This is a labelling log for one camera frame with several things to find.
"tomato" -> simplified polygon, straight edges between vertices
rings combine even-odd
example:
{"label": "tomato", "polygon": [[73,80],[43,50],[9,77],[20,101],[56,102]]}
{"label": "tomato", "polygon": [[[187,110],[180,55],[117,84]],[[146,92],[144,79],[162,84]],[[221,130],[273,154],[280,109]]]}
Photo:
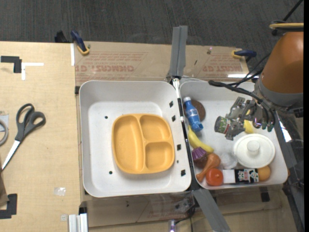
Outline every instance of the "tomato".
{"label": "tomato", "polygon": [[211,168],[206,172],[206,182],[210,186],[220,186],[223,184],[223,173],[217,168]]}

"blue clamp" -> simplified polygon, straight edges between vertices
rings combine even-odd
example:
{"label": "blue clamp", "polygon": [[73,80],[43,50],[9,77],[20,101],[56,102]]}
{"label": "blue clamp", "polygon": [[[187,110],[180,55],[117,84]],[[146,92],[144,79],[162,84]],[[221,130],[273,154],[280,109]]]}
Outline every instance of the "blue clamp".
{"label": "blue clamp", "polygon": [[233,58],[241,58],[242,56],[254,58],[256,56],[256,52],[251,50],[232,51]]}
{"label": "blue clamp", "polygon": [[80,51],[82,55],[87,55],[89,53],[89,49],[85,46],[83,39],[79,36],[76,30],[71,31],[71,36],[73,41],[77,42],[77,49]]}

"white tray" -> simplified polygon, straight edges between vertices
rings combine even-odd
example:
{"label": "white tray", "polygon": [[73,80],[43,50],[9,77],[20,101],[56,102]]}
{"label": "white tray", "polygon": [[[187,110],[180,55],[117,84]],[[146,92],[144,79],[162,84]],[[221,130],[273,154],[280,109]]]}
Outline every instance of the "white tray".
{"label": "white tray", "polygon": [[[189,188],[189,160],[172,85],[157,81],[88,81],[80,88],[80,109],[83,183],[90,195],[102,198]],[[127,174],[117,167],[112,153],[112,125],[119,116],[134,113],[159,115],[169,123],[175,161],[166,171]]]}
{"label": "white tray", "polygon": [[[253,83],[243,83],[239,87],[242,87],[248,91],[253,91]],[[244,97],[246,99],[252,99],[250,96],[239,94],[230,91],[224,87],[214,87],[208,84],[208,82],[198,82],[198,81],[187,81],[184,82],[180,87],[180,94],[182,99],[186,96],[191,97],[193,100],[197,100],[203,104],[206,110],[206,118],[202,121],[204,129],[199,135],[199,139],[211,147],[214,148],[214,153],[220,155],[223,152],[233,152],[233,145],[236,141],[247,135],[246,132],[242,132],[234,140],[228,140],[225,135],[214,131],[215,121],[218,116],[225,116],[229,114],[231,106],[234,104],[238,96]],[[253,184],[223,184],[221,186],[213,187],[208,186],[204,178],[203,182],[199,183],[202,187],[206,189],[230,189],[239,187],[252,187],[252,186],[267,186],[267,185],[277,185],[282,184],[286,181],[288,177],[287,167],[284,161],[284,157],[280,148],[279,141],[277,139],[275,130],[271,132],[262,129],[256,129],[253,127],[253,132],[264,135],[268,137],[275,145],[276,155],[272,163],[269,165],[271,168],[271,176],[268,180],[253,183]],[[195,166],[195,173],[201,172],[201,169]]]}

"wooden table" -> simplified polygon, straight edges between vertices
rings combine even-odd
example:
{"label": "wooden table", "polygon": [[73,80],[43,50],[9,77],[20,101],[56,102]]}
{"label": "wooden table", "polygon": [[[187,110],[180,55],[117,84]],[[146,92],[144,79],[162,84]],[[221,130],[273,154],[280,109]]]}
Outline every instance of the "wooden table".
{"label": "wooden table", "polygon": [[[117,46],[116,43],[105,44],[106,49],[110,49],[111,45]],[[17,133],[15,116],[22,105],[32,103],[37,111],[45,114],[47,121],[24,140],[2,173],[7,194],[17,194],[17,214],[10,219],[0,219],[1,232],[66,232],[66,215],[79,212],[83,190],[80,182],[78,114],[71,46],[67,43],[0,42],[0,56],[18,56],[23,63],[43,63],[43,66],[27,66],[25,80],[22,80],[20,73],[13,73],[12,63],[0,63],[0,111],[9,115],[9,137],[0,147],[1,162],[13,145]],[[134,44],[120,43],[119,47],[131,51]],[[162,66],[164,61],[164,66],[168,67],[170,48],[154,47],[156,50],[153,52],[148,48],[148,56],[155,59],[156,65]],[[145,52],[145,46],[139,45],[139,48]],[[160,54],[161,58],[156,57],[155,53]],[[188,61],[192,66],[197,63],[195,59]],[[210,68],[201,66],[201,70],[209,71]],[[57,188],[65,188],[65,193],[56,192]],[[225,205],[230,196],[218,199],[218,204],[222,205],[221,211],[233,231],[296,231],[286,196],[280,189],[273,194],[278,194],[275,207],[270,207],[273,203],[268,206],[263,204],[248,211],[241,204]],[[192,222],[195,229],[211,230],[203,216],[194,217]],[[165,229],[166,221],[89,230],[113,232]],[[189,219],[178,225],[181,232],[189,229]]]}

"yellow banana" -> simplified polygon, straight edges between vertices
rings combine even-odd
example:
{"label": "yellow banana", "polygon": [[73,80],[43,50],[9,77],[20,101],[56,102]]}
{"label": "yellow banana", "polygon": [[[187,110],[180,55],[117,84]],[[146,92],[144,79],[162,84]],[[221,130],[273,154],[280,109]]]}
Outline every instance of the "yellow banana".
{"label": "yellow banana", "polygon": [[251,126],[249,121],[245,120],[244,128],[245,128],[245,132],[246,133],[248,133],[248,134],[253,133],[253,128],[252,128],[252,126]]}
{"label": "yellow banana", "polygon": [[189,126],[188,139],[189,139],[189,143],[193,147],[193,149],[201,147],[202,149],[204,149],[208,153],[213,152],[213,148],[210,147],[209,145],[202,143],[199,140],[199,138],[197,137],[197,135],[194,133],[194,131],[192,131],[190,126]]}

